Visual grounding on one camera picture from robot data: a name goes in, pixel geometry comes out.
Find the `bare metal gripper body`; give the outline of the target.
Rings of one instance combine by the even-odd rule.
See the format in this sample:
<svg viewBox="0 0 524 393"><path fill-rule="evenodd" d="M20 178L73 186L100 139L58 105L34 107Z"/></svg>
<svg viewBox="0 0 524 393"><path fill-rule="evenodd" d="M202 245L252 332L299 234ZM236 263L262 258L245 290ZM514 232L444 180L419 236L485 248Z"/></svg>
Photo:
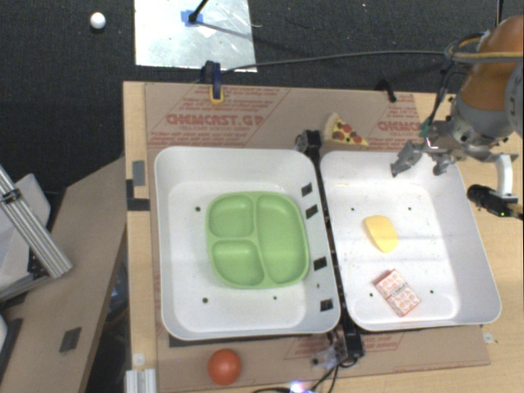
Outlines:
<svg viewBox="0 0 524 393"><path fill-rule="evenodd" d="M498 157L491 151L498 145L497 139L478 133L472 126L457 121L435 121L425 139L427 152L439 162L457 162L467 158L495 162Z"/></svg>

